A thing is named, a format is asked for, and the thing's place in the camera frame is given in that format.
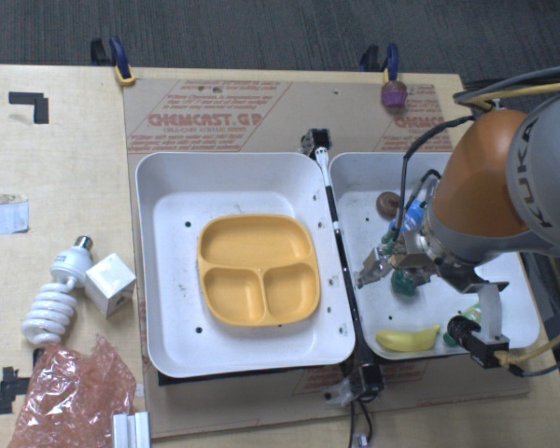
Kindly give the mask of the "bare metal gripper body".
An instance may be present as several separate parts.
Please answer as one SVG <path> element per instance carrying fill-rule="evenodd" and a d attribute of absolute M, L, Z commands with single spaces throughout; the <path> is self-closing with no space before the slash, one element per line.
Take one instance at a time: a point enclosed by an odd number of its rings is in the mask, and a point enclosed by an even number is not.
<path fill-rule="evenodd" d="M 423 233 L 401 233 L 392 249 L 389 262 L 402 272 L 405 281 L 419 287 L 438 274 L 447 252 L 432 236 Z"/>

